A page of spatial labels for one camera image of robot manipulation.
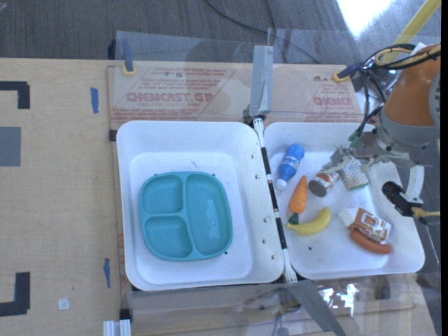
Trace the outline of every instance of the brown sausage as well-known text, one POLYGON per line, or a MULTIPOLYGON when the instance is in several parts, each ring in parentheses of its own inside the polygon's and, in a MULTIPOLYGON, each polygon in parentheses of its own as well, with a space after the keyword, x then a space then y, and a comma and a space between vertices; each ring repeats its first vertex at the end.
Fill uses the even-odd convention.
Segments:
POLYGON ((350 232, 350 238, 357 243, 361 248, 371 251, 377 254, 389 254, 392 248, 389 244, 380 244, 373 240, 370 240, 358 230, 352 230, 350 232))

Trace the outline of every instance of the yellow pole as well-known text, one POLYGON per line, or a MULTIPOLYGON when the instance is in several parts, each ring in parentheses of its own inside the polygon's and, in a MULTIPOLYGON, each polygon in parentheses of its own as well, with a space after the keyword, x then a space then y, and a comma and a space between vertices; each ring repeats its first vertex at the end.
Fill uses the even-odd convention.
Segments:
MULTIPOLYGON (((422 7, 417 11, 415 16, 409 21, 405 29, 395 40, 394 44, 397 43, 409 43, 415 35, 420 31, 420 29, 426 24, 429 18, 438 9, 442 0, 426 0, 422 7)), ((385 54, 382 61, 383 62, 393 62, 399 55, 399 52, 392 52, 385 54)))

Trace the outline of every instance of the gray square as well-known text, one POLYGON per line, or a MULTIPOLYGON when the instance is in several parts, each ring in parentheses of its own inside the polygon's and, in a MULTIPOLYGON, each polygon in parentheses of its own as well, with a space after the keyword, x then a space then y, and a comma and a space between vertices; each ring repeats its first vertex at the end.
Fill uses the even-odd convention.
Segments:
POLYGON ((0 127, 0 167, 20 167, 20 127, 0 127))

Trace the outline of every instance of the yellow banana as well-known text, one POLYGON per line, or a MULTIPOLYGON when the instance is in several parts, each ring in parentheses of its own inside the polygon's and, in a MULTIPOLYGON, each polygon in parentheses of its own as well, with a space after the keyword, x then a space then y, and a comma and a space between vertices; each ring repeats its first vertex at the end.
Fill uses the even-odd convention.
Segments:
POLYGON ((324 230, 330 223, 330 219, 331 212, 330 209, 326 206, 317 213, 316 217, 313 220, 297 225, 287 222, 286 227, 298 232, 304 237, 307 237, 324 230))

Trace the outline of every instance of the teal plate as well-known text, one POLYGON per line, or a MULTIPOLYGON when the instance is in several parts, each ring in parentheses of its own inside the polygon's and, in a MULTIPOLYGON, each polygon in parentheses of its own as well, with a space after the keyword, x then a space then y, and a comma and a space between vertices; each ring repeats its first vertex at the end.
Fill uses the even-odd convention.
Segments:
POLYGON ((152 176, 140 189, 139 212, 147 247, 165 260, 214 258, 232 242, 227 195, 207 173, 152 176))

